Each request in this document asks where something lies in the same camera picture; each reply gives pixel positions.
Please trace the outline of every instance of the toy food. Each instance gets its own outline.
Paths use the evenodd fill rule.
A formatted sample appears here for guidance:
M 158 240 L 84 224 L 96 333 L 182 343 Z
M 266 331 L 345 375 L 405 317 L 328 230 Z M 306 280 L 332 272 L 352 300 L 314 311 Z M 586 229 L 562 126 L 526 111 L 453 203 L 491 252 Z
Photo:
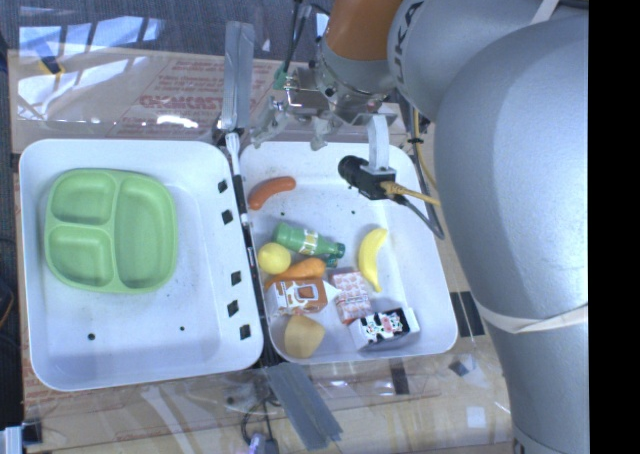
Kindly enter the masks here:
M 280 244 L 268 242 L 258 250 L 258 265 L 268 274 L 282 273 L 291 265 L 291 253 Z
M 336 298 L 338 317 L 342 324 L 351 324 L 354 320 L 373 313 L 366 282 L 359 271 L 335 273 L 329 281 L 342 294 Z
M 274 194 L 295 189 L 296 181 L 293 177 L 277 177 L 261 182 L 249 193 L 249 208 L 260 210 Z
M 284 350 L 294 358 L 309 358 L 324 338 L 322 324 L 304 315 L 294 315 L 284 330 Z
M 264 290 L 271 287 L 276 280 L 298 280 L 304 278 L 320 278 L 327 268 L 327 263 L 318 257 L 308 257 L 289 266 L 285 272 L 269 278 L 264 284 Z
M 381 344 L 386 347 L 390 342 L 418 331 L 420 326 L 412 308 L 376 312 L 349 325 L 356 349 L 379 347 Z
M 331 242 L 318 232 L 307 228 L 295 228 L 279 223 L 273 234 L 273 241 L 303 255 L 344 255 L 344 244 Z
M 376 292 L 382 290 L 378 283 L 378 251 L 387 238 L 387 233 L 385 228 L 374 228 L 364 236 L 358 250 L 358 269 Z
M 340 291 L 322 278 L 277 280 L 265 292 L 267 315 L 310 314 L 322 310 Z

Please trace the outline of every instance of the toy banana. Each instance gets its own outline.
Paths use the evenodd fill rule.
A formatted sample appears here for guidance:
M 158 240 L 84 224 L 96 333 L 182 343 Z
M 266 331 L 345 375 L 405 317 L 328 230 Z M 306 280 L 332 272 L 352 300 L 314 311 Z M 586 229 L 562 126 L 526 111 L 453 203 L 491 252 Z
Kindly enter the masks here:
M 362 276 L 373 285 L 376 292 L 382 291 L 378 283 L 378 251 L 387 238 L 385 228 L 374 228 L 360 243 L 358 250 L 358 269 Z

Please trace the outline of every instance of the green plate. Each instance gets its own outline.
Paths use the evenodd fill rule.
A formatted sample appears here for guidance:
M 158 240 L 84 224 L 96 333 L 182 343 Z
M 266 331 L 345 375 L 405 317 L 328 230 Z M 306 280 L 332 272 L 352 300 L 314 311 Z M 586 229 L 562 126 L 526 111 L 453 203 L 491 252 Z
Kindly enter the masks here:
M 44 247 L 51 271 L 73 287 L 129 294 L 157 289 L 176 267 L 173 197 L 140 173 L 67 171 L 49 193 Z

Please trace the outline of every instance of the clear plastic sheet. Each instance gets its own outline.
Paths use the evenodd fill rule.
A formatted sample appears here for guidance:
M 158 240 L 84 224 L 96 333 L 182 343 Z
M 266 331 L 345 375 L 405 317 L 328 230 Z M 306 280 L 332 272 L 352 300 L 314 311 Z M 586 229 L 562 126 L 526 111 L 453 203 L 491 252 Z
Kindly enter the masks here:
M 280 64 L 268 59 L 263 15 L 256 11 L 256 54 L 264 59 L 254 61 L 252 114 L 276 94 Z M 8 54 L 15 153 L 51 137 L 211 140 L 223 94 L 224 26 L 134 16 L 86 22 L 74 12 L 30 8 L 22 18 L 19 44 Z M 210 54 L 192 54 L 187 32 L 216 33 L 218 43 Z M 390 134 L 407 148 L 400 119 Z M 304 135 L 294 124 L 282 137 Z M 366 141 L 362 130 L 344 135 Z M 18 204 L 17 178 L 15 188 Z M 450 244 L 438 248 L 449 290 L 467 290 Z M 34 431 L 27 452 L 246 453 L 243 428 L 249 437 L 273 435 L 283 454 L 306 452 L 285 411 L 268 399 L 262 368 L 69 393 L 46 387 L 31 368 L 24 292 L 20 298 L 25 424 Z M 305 370 L 344 431 L 323 452 L 405 453 L 510 439 L 508 396 L 488 336 L 460 338 L 442 355 Z
M 256 10 L 256 19 L 263 14 Z M 15 153 L 51 137 L 211 139 L 222 108 L 224 25 L 81 19 L 74 12 L 21 10 L 19 40 L 8 51 Z M 260 59 L 269 55 L 261 25 L 252 111 L 273 94 L 279 64 Z M 211 53 L 189 53 L 179 43 L 187 36 L 210 40 Z

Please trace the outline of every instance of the black camera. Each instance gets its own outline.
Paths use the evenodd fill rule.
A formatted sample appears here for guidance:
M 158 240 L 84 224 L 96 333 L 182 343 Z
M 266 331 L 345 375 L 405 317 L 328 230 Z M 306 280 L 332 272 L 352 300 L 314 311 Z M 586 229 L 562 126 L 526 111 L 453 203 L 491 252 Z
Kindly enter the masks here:
M 385 190 L 380 187 L 381 182 L 395 182 L 396 172 L 375 170 L 368 168 L 369 162 L 355 155 L 347 155 L 338 164 L 338 173 L 349 185 L 360 191 L 369 200 L 383 200 L 389 198 Z

